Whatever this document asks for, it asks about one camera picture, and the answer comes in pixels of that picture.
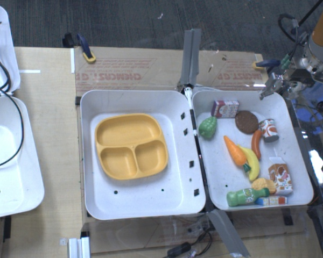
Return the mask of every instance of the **green pepper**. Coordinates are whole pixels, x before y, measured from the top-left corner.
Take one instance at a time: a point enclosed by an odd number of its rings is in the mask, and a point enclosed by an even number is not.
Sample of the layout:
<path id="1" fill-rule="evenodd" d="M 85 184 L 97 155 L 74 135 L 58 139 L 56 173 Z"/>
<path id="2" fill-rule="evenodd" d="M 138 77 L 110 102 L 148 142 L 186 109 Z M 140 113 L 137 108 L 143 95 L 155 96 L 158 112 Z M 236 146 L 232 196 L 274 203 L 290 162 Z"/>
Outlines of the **green pepper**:
<path id="1" fill-rule="evenodd" d="M 199 134 L 204 138 L 211 138 L 216 131 L 216 117 L 206 118 L 199 126 Z"/>

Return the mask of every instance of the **toy bottle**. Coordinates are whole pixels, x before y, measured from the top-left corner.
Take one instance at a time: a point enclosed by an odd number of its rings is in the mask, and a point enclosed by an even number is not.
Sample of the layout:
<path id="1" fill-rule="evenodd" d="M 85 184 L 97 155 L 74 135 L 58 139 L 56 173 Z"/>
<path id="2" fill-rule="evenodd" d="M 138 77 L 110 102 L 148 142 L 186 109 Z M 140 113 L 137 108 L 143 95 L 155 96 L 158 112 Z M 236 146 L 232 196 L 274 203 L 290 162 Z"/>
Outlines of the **toy bottle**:
<path id="1" fill-rule="evenodd" d="M 254 203 L 257 198 L 268 197 L 269 194 L 268 188 L 262 188 L 260 190 L 245 188 L 236 192 L 228 192 L 226 199 L 229 206 L 237 206 Z"/>

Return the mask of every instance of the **toy can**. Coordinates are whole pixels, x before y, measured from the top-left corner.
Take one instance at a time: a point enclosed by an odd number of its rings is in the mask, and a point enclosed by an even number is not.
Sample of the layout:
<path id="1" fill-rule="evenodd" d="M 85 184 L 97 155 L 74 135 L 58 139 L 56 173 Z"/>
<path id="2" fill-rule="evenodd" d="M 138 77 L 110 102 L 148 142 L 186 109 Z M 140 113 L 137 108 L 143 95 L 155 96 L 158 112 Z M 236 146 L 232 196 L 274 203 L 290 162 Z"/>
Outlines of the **toy can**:
<path id="1" fill-rule="evenodd" d="M 279 134 L 275 126 L 275 120 L 271 118 L 262 120 L 258 124 L 258 127 L 262 131 L 264 142 L 273 142 L 279 139 Z"/>

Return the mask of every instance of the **banana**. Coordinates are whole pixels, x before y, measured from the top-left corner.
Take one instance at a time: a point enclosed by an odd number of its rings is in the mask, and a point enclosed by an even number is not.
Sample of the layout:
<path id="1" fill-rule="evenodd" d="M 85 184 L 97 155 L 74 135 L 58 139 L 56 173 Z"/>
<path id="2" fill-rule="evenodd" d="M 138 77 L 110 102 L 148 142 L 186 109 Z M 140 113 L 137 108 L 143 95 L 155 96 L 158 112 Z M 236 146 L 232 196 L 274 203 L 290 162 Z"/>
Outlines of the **banana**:
<path id="1" fill-rule="evenodd" d="M 249 148 L 242 147 L 238 145 L 238 147 L 243 151 L 245 156 L 247 157 L 248 165 L 251 167 L 251 170 L 249 171 L 249 180 L 250 182 L 253 182 L 259 175 L 259 161 L 254 153 Z"/>

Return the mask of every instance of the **chocolate cookie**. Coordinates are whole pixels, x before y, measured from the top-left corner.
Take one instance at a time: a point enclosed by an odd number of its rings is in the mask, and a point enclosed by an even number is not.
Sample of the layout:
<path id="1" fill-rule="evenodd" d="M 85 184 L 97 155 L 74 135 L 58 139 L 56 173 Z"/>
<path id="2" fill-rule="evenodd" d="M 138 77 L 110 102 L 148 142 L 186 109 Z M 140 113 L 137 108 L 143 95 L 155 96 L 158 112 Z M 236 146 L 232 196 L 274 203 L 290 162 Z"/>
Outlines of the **chocolate cookie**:
<path id="1" fill-rule="evenodd" d="M 258 129 L 257 117 L 249 111 L 239 111 L 235 116 L 236 126 L 245 134 L 253 134 Z"/>

